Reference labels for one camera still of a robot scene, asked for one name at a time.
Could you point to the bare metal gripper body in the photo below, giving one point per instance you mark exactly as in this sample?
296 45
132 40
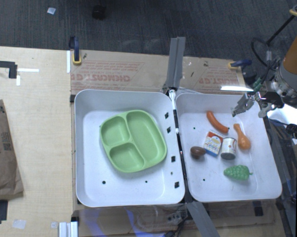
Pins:
273 98

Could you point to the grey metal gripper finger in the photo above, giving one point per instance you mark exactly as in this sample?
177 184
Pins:
264 111
243 104

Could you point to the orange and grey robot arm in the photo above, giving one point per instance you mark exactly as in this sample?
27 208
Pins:
293 60

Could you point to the orange sausage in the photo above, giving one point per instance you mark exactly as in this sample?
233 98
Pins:
215 122

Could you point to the orange chicken drumstick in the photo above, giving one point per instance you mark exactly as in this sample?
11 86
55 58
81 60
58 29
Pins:
243 140

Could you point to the white small can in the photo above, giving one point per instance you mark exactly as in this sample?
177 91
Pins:
229 147

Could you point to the white and orange carton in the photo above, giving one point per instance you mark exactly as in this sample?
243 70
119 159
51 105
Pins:
213 143

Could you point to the green grapes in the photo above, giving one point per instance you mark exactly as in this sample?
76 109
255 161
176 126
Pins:
236 172

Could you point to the white plastic tray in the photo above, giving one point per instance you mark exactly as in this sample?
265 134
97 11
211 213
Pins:
126 190
209 185

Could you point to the green divided plate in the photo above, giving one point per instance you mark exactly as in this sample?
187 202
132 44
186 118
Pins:
140 130

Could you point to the brown cardboard board red print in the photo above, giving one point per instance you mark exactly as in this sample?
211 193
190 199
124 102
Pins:
121 73

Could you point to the brown paper packet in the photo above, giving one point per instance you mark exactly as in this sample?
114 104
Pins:
3 154

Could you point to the black cylinder on white bracket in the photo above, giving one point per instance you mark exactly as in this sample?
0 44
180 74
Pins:
292 130

